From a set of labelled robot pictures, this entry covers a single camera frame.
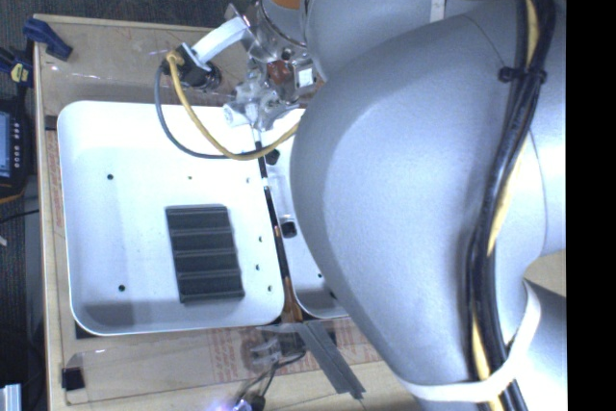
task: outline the cable bundle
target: cable bundle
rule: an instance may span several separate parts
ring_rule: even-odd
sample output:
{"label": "cable bundle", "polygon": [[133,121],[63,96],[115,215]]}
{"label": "cable bundle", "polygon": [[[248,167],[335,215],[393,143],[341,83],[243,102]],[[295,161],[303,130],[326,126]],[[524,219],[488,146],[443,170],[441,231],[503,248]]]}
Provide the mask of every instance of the cable bundle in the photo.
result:
{"label": "cable bundle", "polygon": [[250,160],[256,160],[258,158],[263,158],[266,155],[270,154],[277,146],[279,146],[282,142],[289,139],[296,132],[297,127],[299,126],[299,123],[296,123],[293,127],[291,127],[288,131],[286,131],[279,139],[277,139],[276,141],[274,141],[273,143],[265,147],[261,147],[254,151],[248,151],[245,153],[234,153],[234,152],[229,151],[226,147],[224,147],[220,142],[217,141],[217,139],[210,133],[210,131],[208,131],[208,129],[203,124],[203,122],[201,122],[199,117],[194,112],[193,106],[191,105],[188,98],[186,97],[186,94],[184,93],[184,90],[182,89],[182,82],[180,81],[180,76],[179,76],[178,69],[177,69],[177,66],[183,63],[182,58],[179,56],[179,54],[177,54],[177,52],[171,51],[167,53],[166,60],[169,64],[171,81],[173,82],[173,88],[175,89],[175,93],[180,99],[182,106],[186,110],[187,114],[191,118],[192,123],[194,123],[194,125],[199,130],[201,135],[205,137],[208,140],[208,142],[213,147],[215,147],[216,150],[218,150],[221,154],[197,153],[187,148],[186,146],[184,146],[181,142],[179,142],[171,134],[167,126],[167,123],[165,121],[165,116],[163,115],[163,107],[161,104],[162,70],[159,68],[156,72],[156,77],[154,81],[154,101],[156,105],[156,114],[158,116],[158,119],[161,123],[161,127],[163,128],[163,131],[165,132],[165,135],[167,136],[167,138],[181,151],[184,151],[185,153],[190,154],[191,156],[194,156],[195,158],[204,158],[204,159],[210,159],[210,160],[228,158],[228,159],[232,159],[236,161],[250,161]]}
{"label": "cable bundle", "polygon": [[[518,0],[518,55],[515,67],[498,74],[510,84],[505,124],[492,164],[481,212],[467,256],[467,301],[470,360],[475,378],[485,379],[507,359],[495,286],[495,245],[510,199],[511,177],[520,163],[545,81],[543,69],[555,23],[553,0]],[[517,382],[481,408],[526,410]]]}

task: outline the wire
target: wire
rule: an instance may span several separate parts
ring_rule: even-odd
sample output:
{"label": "wire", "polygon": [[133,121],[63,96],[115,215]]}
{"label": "wire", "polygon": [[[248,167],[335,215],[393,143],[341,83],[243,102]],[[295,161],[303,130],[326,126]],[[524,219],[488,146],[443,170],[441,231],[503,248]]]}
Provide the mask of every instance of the wire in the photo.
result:
{"label": "wire", "polygon": [[0,224],[4,224],[5,222],[9,222],[13,219],[23,218],[24,216],[35,215],[38,212],[39,212],[39,209],[35,209],[33,211],[25,211],[23,213],[17,213],[15,215],[6,216],[5,218],[0,219]]}
{"label": "wire", "polygon": [[205,125],[203,125],[201,120],[199,120],[199,117],[196,115],[196,113],[193,110],[193,106],[191,105],[188,98],[186,97],[186,94],[184,93],[184,90],[182,89],[182,82],[180,81],[180,76],[179,76],[178,69],[177,69],[177,66],[179,64],[184,63],[184,61],[182,60],[182,57],[177,52],[170,51],[169,53],[167,53],[166,59],[169,64],[171,80],[173,81],[175,92],[178,98],[180,99],[182,106],[184,107],[189,117],[191,118],[192,123],[194,123],[196,128],[203,135],[203,137],[205,137],[213,147],[215,147],[220,153],[222,153],[222,155],[226,156],[227,158],[231,158],[233,160],[238,160],[238,161],[249,161],[249,160],[256,160],[258,158],[262,158],[266,156],[267,154],[270,154],[271,151],[273,151],[278,145],[286,141],[296,132],[299,126],[299,122],[296,123],[293,127],[291,127],[291,129],[289,129],[287,132],[285,132],[278,140],[276,140],[272,144],[269,144],[261,149],[258,149],[255,151],[249,151],[245,153],[233,153],[229,151],[226,147],[220,144],[220,142],[218,142],[214,138],[214,136],[212,136],[212,134],[210,134],[210,132],[205,127]]}
{"label": "wire", "polygon": [[[475,378],[481,379],[487,378],[507,357],[496,301],[494,249],[534,117],[554,28],[553,0],[518,0],[517,5],[518,16],[523,20],[519,23],[522,28],[518,28],[518,68],[510,81],[505,124],[467,254],[470,360],[474,362]],[[487,405],[493,411],[526,409],[515,380]]]}
{"label": "wire", "polygon": [[220,160],[226,159],[226,156],[220,154],[205,154],[198,153],[189,149],[184,144],[182,144],[179,140],[177,140],[167,126],[167,122],[165,120],[165,114],[163,113],[163,105],[161,104],[161,75],[163,74],[163,70],[159,67],[156,71],[156,76],[154,78],[154,104],[156,106],[156,115],[158,116],[158,121],[161,123],[161,127],[163,128],[163,132],[167,138],[177,147],[180,151],[185,152],[195,158],[203,158],[206,160]]}
{"label": "wire", "polygon": [[270,388],[271,382],[273,381],[273,378],[275,377],[276,372],[278,372],[280,369],[282,369],[284,367],[292,365],[293,363],[295,363],[295,362],[299,361],[300,359],[302,359],[304,356],[306,356],[306,351],[305,350],[300,352],[300,354],[298,354],[297,356],[295,356],[295,357],[291,358],[290,360],[287,360],[287,361],[285,361],[283,363],[280,363],[280,362],[273,363],[273,365],[271,365],[271,368],[265,370],[263,373],[261,373],[255,379],[249,381],[247,384],[245,384],[242,387],[242,389],[236,394],[235,403],[237,404],[238,402],[240,402],[241,399],[245,398],[245,396],[248,393],[248,391],[250,390],[250,388],[252,388],[255,385],[257,385],[258,383],[262,382],[263,380],[265,380],[269,376],[269,380],[268,380],[268,383],[266,384],[265,388],[258,394],[258,396],[264,397],[266,392]]}

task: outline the black cable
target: black cable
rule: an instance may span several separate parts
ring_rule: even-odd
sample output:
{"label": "black cable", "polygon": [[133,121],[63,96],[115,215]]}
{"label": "black cable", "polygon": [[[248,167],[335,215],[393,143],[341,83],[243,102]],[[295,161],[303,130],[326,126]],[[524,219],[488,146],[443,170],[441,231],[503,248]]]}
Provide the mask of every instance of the black cable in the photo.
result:
{"label": "black cable", "polygon": [[158,116],[158,121],[161,123],[161,127],[163,128],[163,132],[167,138],[173,142],[175,147],[177,147],[180,151],[185,152],[195,158],[203,158],[206,160],[225,160],[226,156],[222,154],[205,154],[205,153],[197,153],[186,147],[179,140],[177,140],[169,128],[167,127],[167,122],[165,121],[165,115],[163,114],[163,105],[161,104],[161,75],[163,74],[163,70],[159,67],[156,70],[156,76],[154,78],[154,104],[156,106],[156,115]]}
{"label": "black cable", "polygon": [[304,356],[306,356],[306,351],[302,351],[298,356],[296,356],[295,358],[292,358],[291,360],[288,360],[284,363],[275,363],[272,367],[272,373],[271,373],[271,377],[269,378],[269,382],[268,385],[266,385],[266,388],[263,390],[263,392],[261,393],[261,396],[264,397],[266,392],[268,391],[268,389],[270,388],[271,382],[273,381],[274,376],[276,375],[276,372],[278,372],[280,369],[288,366],[288,365],[292,365],[293,363],[301,360]]}
{"label": "black cable", "polygon": [[[487,351],[488,365],[497,368],[507,358],[507,348],[504,345],[498,306],[496,299],[496,268],[494,254],[487,255],[490,241],[491,225],[497,209],[504,181],[510,176],[515,166],[523,143],[530,131],[530,123],[538,102],[539,90],[543,76],[543,63],[552,40],[555,24],[555,8],[553,0],[531,0],[539,16],[540,37],[533,52],[528,70],[518,81],[515,91],[512,91],[514,103],[508,105],[512,108],[508,122],[500,143],[497,159],[491,174],[491,183],[486,191],[482,216],[475,231],[474,245],[472,246],[471,273],[474,286],[471,299],[475,301],[474,309],[480,325],[483,343],[491,350]],[[525,410],[526,404],[517,382],[514,380],[500,396],[505,409]]]}
{"label": "black cable", "polygon": [[254,387],[255,385],[257,385],[259,382],[262,382],[263,380],[265,380],[267,377],[269,377],[268,383],[266,384],[265,388],[263,391],[261,391],[259,393],[258,396],[260,396],[261,398],[263,398],[266,394],[266,392],[268,391],[268,389],[270,388],[271,382],[273,381],[273,378],[276,375],[276,372],[278,372],[278,370],[287,367],[288,365],[292,365],[293,363],[301,360],[304,356],[306,356],[306,351],[302,351],[300,352],[300,354],[290,360],[287,360],[283,363],[279,363],[279,362],[275,362],[270,369],[264,371],[263,373],[261,373],[258,377],[256,377],[254,380],[248,382],[246,385],[244,385],[242,387],[242,389],[236,394],[236,399],[235,399],[235,404],[237,404],[238,402],[240,402],[241,399],[243,399],[247,392],[250,390],[251,387]]}
{"label": "black cable", "polygon": [[[528,52],[528,11],[526,8],[526,0],[516,0],[516,30],[518,36],[516,39],[516,53],[514,55],[514,66],[524,67]],[[505,122],[509,121],[513,113],[513,106],[518,99],[520,93],[520,85],[522,81],[514,79],[510,81],[509,97],[507,98],[507,107],[505,109]]]}
{"label": "black cable", "polygon": [[35,215],[39,212],[39,209],[35,209],[33,211],[25,211],[23,213],[17,213],[16,215],[6,216],[5,218],[0,218],[0,224],[4,224],[5,222],[9,222],[13,219],[23,218],[24,216]]}

